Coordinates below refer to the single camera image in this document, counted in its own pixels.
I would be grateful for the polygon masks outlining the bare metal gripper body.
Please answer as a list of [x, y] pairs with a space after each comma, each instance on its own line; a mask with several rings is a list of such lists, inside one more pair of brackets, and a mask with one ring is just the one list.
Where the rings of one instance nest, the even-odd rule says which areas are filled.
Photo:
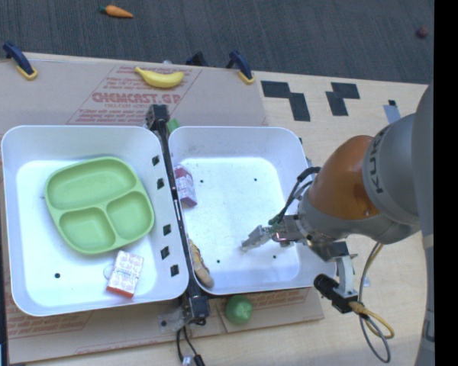
[[269, 222], [270, 239], [277, 242], [281, 247], [290, 246], [293, 243], [307, 245], [307, 237], [301, 227], [300, 216], [298, 214], [276, 215]]

